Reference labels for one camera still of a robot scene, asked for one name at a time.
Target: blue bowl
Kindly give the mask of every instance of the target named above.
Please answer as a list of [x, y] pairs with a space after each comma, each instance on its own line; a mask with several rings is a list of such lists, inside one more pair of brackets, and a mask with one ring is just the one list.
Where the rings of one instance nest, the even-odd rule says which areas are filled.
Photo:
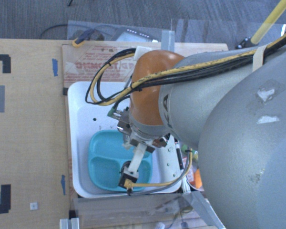
[[[119, 187], [121, 168], [133, 157], [133, 147], [126, 150], [123, 135], [117, 130], [103, 130], [93, 135], [88, 149], [88, 170], [91, 181], [99, 188], [109, 191], [125, 192]], [[149, 183], [152, 178], [153, 157], [146, 152], [139, 166], [137, 183]], [[143, 187], [134, 187], [134, 191]]]

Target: yellow tube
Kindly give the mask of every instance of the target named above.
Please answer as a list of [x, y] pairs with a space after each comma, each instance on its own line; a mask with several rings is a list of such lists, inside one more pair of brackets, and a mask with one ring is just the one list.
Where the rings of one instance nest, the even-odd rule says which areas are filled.
[[282, 13], [286, 9], [286, 0], [280, 0], [277, 6], [273, 9], [273, 11], [269, 14], [267, 19], [261, 25], [261, 27], [257, 30], [257, 32], [250, 39], [251, 43], [257, 45], [263, 36], [268, 32], [271, 26], [277, 21], [277, 19], [282, 15]]

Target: orange object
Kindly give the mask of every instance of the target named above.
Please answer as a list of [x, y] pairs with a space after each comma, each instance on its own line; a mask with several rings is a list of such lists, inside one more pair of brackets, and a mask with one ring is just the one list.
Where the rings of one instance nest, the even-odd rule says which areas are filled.
[[201, 177], [200, 177], [200, 171], [199, 169], [197, 169], [194, 173], [194, 180], [195, 180], [195, 187], [197, 189], [201, 188], [202, 186], [202, 181], [201, 181]]
[[[153, 50], [143, 54], [135, 66], [132, 82], [149, 74], [173, 68], [183, 56], [166, 51]], [[144, 125], [163, 125], [158, 108], [161, 86], [151, 86], [130, 95], [130, 112], [136, 121]]]

